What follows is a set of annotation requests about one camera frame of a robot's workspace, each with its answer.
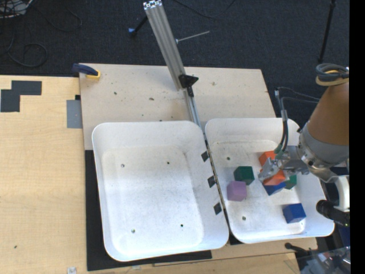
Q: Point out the dark green cube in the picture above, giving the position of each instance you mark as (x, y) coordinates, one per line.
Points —
(244, 174)

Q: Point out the white plastic tray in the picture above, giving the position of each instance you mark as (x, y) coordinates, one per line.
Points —
(256, 218)
(154, 187)

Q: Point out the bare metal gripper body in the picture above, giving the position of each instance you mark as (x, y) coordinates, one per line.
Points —
(296, 160)

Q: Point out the pale wood board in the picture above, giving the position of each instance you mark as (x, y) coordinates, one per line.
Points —
(137, 96)

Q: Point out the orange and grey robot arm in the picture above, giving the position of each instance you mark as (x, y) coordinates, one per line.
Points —
(330, 118)

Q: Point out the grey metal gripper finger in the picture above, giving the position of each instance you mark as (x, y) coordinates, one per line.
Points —
(288, 173)
(268, 168)

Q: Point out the orange cube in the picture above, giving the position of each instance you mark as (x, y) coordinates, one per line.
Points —
(265, 156)
(276, 178)

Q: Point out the purple cube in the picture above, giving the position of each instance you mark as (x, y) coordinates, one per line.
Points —
(236, 190)

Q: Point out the blue cube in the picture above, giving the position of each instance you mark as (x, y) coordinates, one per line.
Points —
(273, 189)
(293, 213)

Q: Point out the black cylinder on white bracket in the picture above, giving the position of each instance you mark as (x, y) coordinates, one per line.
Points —
(332, 210)

